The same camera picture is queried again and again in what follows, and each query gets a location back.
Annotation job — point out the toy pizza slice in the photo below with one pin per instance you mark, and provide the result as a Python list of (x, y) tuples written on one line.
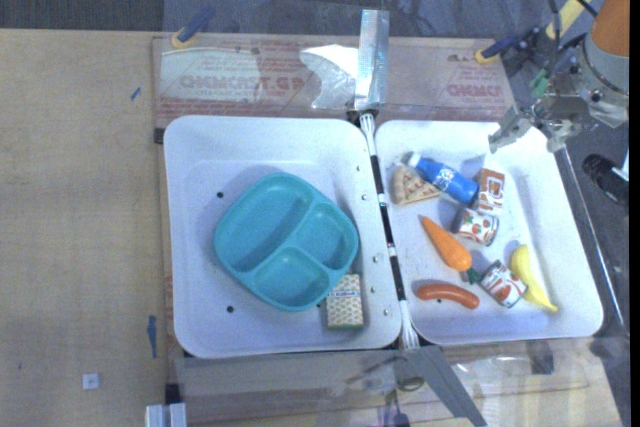
[(407, 189)]

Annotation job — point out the yellow and green patterned carton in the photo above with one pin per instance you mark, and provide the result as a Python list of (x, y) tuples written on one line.
[(345, 302)]

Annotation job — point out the teal divided plate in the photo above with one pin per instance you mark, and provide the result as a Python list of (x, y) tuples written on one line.
[(272, 220)]

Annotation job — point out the black cylinder on white bracket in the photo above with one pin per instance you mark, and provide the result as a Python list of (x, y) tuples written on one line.
[(607, 177)]

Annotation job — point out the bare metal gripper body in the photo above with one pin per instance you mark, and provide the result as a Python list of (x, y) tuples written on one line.
[(567, 102)]

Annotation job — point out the yellow banana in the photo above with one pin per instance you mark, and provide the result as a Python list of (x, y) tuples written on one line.
[(525, 272)]

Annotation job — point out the orange sausage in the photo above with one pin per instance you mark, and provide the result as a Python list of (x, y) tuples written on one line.
[(447, 295)]

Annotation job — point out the brown cardboard board, red print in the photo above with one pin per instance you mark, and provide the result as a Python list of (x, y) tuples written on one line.
[(280, 85)]

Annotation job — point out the orange carrot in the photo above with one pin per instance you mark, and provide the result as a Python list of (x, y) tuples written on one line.
[(447, 245)]

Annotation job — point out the white plastic tray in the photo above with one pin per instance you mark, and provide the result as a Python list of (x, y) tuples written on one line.
[(210, 150), (550, 215)]

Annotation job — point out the blue bottle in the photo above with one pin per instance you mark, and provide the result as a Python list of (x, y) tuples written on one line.
[(450, 180)]

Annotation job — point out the white can with orange print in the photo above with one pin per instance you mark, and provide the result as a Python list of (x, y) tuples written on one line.
[(502, 285), (477, 227)]

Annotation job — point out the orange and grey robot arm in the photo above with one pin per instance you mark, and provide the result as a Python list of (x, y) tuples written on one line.
[(612, 15)]

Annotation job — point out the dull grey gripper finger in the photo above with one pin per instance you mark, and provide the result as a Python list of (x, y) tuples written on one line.
[(561, 137), (511, 127)]

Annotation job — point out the orange and white carton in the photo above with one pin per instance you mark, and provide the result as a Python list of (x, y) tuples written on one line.
[(491, 192)]

